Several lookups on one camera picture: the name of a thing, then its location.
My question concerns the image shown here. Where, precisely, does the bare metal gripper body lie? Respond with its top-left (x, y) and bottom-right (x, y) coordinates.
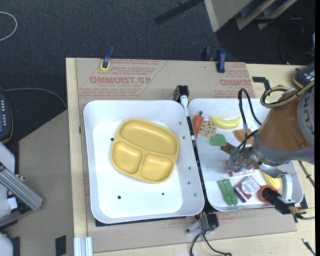
top-left (226, 147), bottom-right (266, 175)

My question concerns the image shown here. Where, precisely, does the orange doughnut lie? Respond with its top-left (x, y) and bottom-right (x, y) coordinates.
top-left (258, 184), bottom-right (279, 207)

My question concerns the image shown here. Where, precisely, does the brown cardboard board red print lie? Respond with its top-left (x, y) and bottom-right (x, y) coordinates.
top-left (74, 57), bottom-right (298, 253)

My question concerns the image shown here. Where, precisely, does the green asparagus bunch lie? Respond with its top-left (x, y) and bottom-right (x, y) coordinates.
top-left (216, 178), bottom-right (239, 207)

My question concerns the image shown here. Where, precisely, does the orange pizza slice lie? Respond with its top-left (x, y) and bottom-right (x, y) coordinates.
top-left (233, 128), bottom-right (254, 146)

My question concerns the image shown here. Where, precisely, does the white plastic tray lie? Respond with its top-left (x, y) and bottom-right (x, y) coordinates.
top-left (187, 98), bottom-right (305, 213)
top-left (83, 99), bottom-right (206, 224)

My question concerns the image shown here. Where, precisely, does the red and white printed carton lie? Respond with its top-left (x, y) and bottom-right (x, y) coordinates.
top-left (233, 174), bottom-right (262, 203)

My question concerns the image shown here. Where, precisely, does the black cylinder on white bracket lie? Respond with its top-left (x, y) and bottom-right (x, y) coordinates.
top-left (261, 173), bottom-right (297, 215)

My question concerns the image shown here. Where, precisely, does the orange carrot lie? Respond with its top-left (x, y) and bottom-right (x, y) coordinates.
top-left (192, 111), bottom-right (205, 139)

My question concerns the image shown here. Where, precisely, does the yellow ridged wedge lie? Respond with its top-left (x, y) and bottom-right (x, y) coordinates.
top-left (260, 170), bottom-right (281, 189)

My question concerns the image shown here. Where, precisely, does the green broccoli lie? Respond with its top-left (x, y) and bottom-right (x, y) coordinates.
top-left (209, 133), bottom-right (228, 147)

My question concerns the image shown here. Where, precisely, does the tan speckled biscuit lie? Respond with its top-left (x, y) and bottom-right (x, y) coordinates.
top-left (199, 120), bottom-right (218, 138)

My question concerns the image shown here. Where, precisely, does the small red and white carton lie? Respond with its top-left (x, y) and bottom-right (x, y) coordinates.
top-left (228, 166), bottom-right (255, 178)

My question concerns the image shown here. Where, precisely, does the thin black and white rod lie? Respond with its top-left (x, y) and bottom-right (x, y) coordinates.
top-left (180, 95), bottom-right (208, 214)

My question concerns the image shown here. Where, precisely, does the yellow divided plate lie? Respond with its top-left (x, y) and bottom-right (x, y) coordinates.
top-left (110, 118), bottom-right (181, 185)

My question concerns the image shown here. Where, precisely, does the yellow banana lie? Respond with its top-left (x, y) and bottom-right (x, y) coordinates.
top-left (210, 115), bottom-right (242, 130)

